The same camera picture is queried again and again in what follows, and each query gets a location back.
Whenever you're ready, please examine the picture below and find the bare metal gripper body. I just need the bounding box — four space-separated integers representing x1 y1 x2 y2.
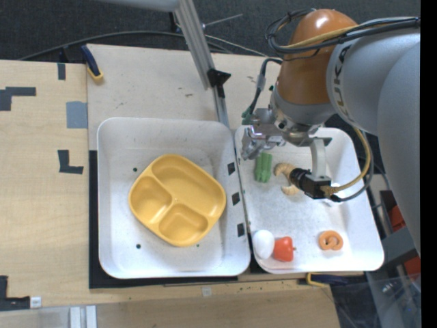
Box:
250 107 333 150

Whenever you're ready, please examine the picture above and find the yellow divided plate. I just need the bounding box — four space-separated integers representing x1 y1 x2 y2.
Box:
127 153 227 248

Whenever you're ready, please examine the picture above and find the green toy bean bundle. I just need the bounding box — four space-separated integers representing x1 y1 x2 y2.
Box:
253 152 274 184

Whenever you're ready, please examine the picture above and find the white toy egg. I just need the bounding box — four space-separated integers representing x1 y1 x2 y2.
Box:
252 229 276 260

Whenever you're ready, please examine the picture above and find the orange toy pretzel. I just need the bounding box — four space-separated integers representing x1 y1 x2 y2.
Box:
318 230 344 251

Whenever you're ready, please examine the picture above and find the thin black rod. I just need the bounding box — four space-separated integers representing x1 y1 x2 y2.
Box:
234 138 253 249

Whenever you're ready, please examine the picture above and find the white plastic tray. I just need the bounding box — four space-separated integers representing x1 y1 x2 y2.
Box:
96 116 252 280
234 124 386 275

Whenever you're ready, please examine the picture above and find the red toy pepper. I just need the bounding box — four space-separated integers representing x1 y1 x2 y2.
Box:
272 236 296 263

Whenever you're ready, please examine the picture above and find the beige toy croissant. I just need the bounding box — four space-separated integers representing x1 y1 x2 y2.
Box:
273 162 303 196

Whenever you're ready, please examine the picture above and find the black cylinder on white bracket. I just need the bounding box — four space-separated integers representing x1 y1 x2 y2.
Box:
288 137 334 200

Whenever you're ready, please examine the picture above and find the pale wood board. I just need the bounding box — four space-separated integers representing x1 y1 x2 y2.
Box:
86 43 365 282

